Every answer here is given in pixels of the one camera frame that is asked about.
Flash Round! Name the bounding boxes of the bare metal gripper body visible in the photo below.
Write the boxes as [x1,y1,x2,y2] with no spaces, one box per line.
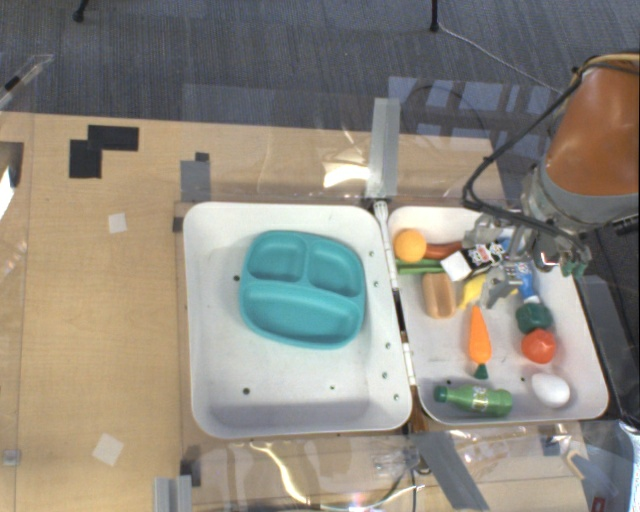
[505,219,592,275]

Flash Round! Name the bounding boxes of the blue and white bottle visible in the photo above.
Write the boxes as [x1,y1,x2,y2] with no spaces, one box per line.
[499,236,544,306]

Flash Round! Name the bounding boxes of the yellow banana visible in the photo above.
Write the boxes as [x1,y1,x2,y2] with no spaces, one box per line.
[456,273,489,312]

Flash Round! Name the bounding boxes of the black and white carton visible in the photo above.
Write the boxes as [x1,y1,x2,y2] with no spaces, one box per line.
[439,241,507,283]

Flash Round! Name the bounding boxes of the green broccoli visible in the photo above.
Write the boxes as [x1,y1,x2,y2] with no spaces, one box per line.
[514,301,554,336]

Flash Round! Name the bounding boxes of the orange carrot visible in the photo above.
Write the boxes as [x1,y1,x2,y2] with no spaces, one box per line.
[467,305,493,381]

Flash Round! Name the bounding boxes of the tan hot dog bun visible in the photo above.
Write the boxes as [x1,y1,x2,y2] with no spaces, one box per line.
[420,272,458,320]

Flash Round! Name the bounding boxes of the red-orange tomato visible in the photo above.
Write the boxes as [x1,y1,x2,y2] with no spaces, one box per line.
[520,327,558,365]

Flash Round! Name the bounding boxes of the orange ball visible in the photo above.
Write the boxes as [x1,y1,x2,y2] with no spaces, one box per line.
[392,228,428,264]

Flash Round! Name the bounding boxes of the green bean pod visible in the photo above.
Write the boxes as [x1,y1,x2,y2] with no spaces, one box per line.
[395,259,447,277]

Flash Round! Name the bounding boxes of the white plastic tray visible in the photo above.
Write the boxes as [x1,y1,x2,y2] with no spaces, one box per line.
[386,204,610,427]
[181,200,414,441]

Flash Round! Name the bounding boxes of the thin black and white rod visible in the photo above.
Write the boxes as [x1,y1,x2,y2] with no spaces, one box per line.
[372,199,418,387]

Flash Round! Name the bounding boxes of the white egg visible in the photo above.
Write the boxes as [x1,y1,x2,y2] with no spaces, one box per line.
[530,372,572,409]

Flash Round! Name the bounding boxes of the green bottle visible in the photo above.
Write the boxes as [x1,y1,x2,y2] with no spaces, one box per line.
[432,383,514,418]

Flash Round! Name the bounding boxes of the teal divided plate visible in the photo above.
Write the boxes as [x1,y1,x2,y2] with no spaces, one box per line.
[237,229,368,351]

